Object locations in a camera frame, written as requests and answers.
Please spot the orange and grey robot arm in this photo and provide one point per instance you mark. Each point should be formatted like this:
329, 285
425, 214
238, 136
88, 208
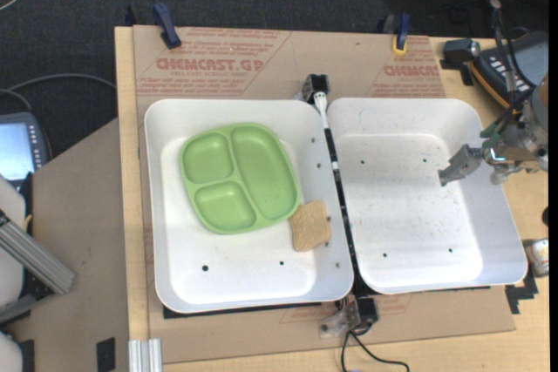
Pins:
540, 109

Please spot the tan toy bread slice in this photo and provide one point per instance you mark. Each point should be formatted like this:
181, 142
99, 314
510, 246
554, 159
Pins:
309, 226

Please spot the thin black and white rod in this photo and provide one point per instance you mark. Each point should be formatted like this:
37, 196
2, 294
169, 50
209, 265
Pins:
335, 161

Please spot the green divided plate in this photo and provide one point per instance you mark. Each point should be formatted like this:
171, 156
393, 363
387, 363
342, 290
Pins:
257, 170

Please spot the small white can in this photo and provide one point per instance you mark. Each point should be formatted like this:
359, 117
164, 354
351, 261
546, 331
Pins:
539, 257

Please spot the brown cardboard board red print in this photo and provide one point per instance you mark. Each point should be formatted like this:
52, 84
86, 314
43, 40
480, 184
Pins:
261, 56

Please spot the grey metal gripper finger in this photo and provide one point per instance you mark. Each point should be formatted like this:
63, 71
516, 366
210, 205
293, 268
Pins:
467, 154
451, 175

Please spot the white plastic tray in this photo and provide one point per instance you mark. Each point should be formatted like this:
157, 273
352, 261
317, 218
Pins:
418, 222
244, 270

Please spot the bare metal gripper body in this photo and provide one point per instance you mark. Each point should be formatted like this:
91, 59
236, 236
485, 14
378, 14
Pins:
521, 154

